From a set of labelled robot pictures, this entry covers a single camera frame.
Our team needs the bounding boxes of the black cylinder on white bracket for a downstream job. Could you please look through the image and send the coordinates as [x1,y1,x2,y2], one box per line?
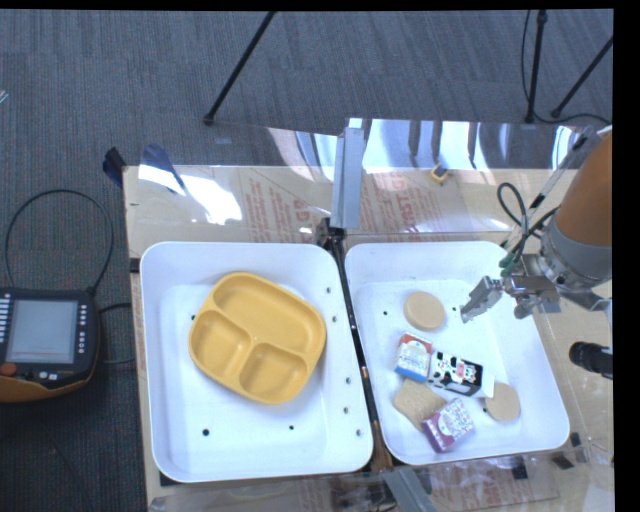
[568,290,614,380]

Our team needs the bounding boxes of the yellow divided plate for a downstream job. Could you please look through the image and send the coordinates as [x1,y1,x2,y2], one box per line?
[187,271,328,406]

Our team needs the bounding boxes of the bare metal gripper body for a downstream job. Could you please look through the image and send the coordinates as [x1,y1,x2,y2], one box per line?
[502,252,604,314]

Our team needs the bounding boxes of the white plastic tray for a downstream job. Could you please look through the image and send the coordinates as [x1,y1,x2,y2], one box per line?
[139,240,375,484]
[344,240,572,467]

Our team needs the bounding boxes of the blue and white carton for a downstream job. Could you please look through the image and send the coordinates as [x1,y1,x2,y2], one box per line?
[393,331,434,384]

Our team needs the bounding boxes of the brown cardboard board red print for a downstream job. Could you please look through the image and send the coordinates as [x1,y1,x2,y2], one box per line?
[122,164,614,512]

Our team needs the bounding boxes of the tan round biscuit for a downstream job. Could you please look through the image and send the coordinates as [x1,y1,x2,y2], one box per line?
[402,290,447,332]
[483,381,522,423]

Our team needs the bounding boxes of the pink and purple carton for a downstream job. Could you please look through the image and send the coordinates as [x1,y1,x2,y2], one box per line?
[420,397,477,455]

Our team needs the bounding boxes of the tan square cracker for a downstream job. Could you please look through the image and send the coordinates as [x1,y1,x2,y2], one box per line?
[392,377,448,432]

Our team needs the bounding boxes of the black and white cow carton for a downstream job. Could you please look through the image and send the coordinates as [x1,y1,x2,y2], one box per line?
[426,350,497,400]

